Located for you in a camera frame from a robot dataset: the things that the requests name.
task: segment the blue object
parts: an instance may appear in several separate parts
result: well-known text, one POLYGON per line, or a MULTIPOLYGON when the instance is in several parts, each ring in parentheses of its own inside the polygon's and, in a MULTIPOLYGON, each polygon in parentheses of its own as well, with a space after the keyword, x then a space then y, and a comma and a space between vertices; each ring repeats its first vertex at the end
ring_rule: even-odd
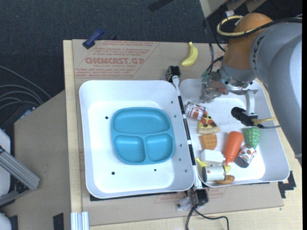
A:
POLYGON ((89 39, 87 39, 82 45, 86 47, 87 49, 93 47, 95 45, 95 40, 102 39, 103 35, 105 34, 104 29, 98 28, 96 31, 90 36, 89 39))
POLYGON ((165 112, 157 108, 118 110, 112 117, 111 136, 115 154, 127 164, 161 163, 174 154, 171 121, 165 112))

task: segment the cardboard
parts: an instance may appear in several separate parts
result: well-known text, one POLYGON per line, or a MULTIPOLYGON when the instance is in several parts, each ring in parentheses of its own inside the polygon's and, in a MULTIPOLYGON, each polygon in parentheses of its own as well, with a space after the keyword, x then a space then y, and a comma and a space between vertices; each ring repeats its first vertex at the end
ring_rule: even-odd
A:
MULTIPOLYGON (((90 225, 132 222, 186 216, 186 211, 176 211, 176 202, 185 197, 184 192, 138 197, 125 197, 91 201, 85 185, 84 151, 79 88, 87 80, 158 80, 169 66, 180 66, 189 54, 188 43, 97 41, 86 49, 84 40, 73 40, 73 67, 75 79, 76 114, 80 156, 80 175, 83 211, 88 211, 90 225)), ((201 78, 211 57, 208 44, 194 44, 199 57, 191 67, 180 67, 180 79, 201 78)), ((214 57, 223 52, 214 46, 214 57)), ((209 203, 202 213, 222 213, 246 209, 280 207, 283 201, 277 183, 236 185, 223 188, 206 188, 209 203)))

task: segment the white tray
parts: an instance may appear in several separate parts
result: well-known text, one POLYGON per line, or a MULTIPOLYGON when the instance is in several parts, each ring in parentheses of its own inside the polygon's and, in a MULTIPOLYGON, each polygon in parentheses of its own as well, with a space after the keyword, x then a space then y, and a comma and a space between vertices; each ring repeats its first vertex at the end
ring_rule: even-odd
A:
MULTIPOLYGON (((214 119, 216 124, 221 127, 221 131, 216 133, 218 142, 214 150, 223 152, 228 133, 233 130, 242 132, 244 128, 247 128, 231 115, 233 107, 237 106, 245 110, 247 109, 246 97, 245 95, 229 93, 228 95, 222 95, 215 98, 213 102, 201 103, 201 85, 201 79, 183 80, 180 84, 181 97, 184 105, 190 101, 205 106, 208 114, 214 119)), ((255 113, 258 114, 258 118, 264 119, 272 117, 261 85, 254 81, 248 89, 258 90, 254 94, 255 113)), ((199 139, 200 135, 197 133, 198 120, 189 117, 187 120, 194 155, 200 158, 202 148, 199 139)), ((274 126, 274 122, 265 122, 263 125, 274 126)), ((288 178, 290 173, 288 161, 275 128, 260 129, 260 141, 256 150, 257 154, 247 168, 241 168, 234 162, 229 163, 231 169, 227 174, 235 176, 235 181, 232 185, 282 181, 288 178)), ((214 182, 205 183, 203 180, 202 182, 210 187, 228 186, 216 184, 214 182)))
POLYGON ((185 191, 194 173, 175 87, 163 80, 90 80, 80 87, 85 179, 98 198, 185 191), (111 119, 122 108, 153 107, 170 118, 175 152, 163 162, 129 165, 113 150, 111 119))

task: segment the toy pizza slice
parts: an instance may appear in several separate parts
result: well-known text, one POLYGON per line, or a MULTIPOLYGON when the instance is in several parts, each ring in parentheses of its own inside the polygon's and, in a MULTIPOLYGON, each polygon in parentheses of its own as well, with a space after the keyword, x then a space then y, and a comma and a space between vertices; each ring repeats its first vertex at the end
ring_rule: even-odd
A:
POLYGON ((220 130, 221 128, 208 115, 207 111, 204 111, 201 120, 198 123, 197 133, 201 135, 208 135, 208 134, 214 134, 220 130))

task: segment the dark floor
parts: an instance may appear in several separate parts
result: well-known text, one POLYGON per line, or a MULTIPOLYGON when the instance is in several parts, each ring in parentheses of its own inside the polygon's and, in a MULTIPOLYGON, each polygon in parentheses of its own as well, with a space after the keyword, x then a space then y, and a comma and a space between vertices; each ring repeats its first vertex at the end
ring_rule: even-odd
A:
MULTIPOLYGON (((0 7, 0 127, 21 111, 20 100, 38 106, 64 90, 65 39, 86 39, 102 27, 107 40, 215 42, 211 30, 204 33, 199 0, 0 0, 0 7)), ((224 11, 222 5, 208 18, 211 26, 224 11)), ((297 16, 302 14, 302 0, 268 0, 256 12, 274 20, 297 16)), ((236 13, 245 15, 248 10, 242 5, 236 13)))

